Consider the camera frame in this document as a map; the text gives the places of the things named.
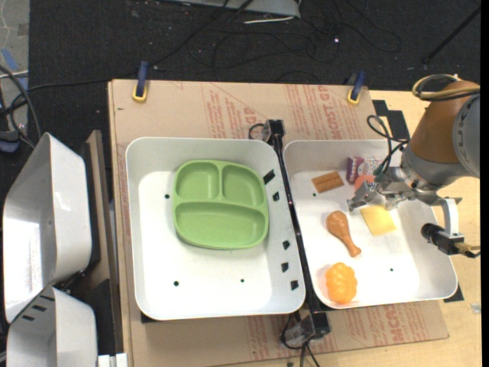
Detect yellow cheese slice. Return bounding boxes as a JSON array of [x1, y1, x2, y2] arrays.
[[360, 204, 399, 238]]

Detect black block with thin wires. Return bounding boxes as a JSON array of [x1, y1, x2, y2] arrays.
[[263, 119, 286, 145], [284, 310, 332, 348]]

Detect brown cardboard board red print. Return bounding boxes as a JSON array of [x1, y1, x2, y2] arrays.
[[108, 79, 450, 367]]

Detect white plastic tray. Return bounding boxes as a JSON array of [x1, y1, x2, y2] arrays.
[[125, 136, 307, 322], [283, 139, 459, 310]]

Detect black cylinder on white bracket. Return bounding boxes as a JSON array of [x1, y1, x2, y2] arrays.
[[421, 196, 467, 256]]

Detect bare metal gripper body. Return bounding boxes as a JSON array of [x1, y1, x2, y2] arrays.
[[375, 165, 420, 200]]

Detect brown chicken drumstick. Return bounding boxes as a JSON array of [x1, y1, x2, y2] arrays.
[[325, 210, 362, 258]]

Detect thin black rod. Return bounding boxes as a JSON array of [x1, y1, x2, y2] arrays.
[[271, 135, 322, 317]]

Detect green divided plate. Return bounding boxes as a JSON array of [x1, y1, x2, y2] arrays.
[[173, 159, 270, 251]]

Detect purple and white carton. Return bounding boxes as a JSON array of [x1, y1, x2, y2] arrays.
[[345, 156, 384, 185]]

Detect orange grapes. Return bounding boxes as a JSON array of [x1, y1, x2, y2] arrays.
[[325, 262, 358, 306]]

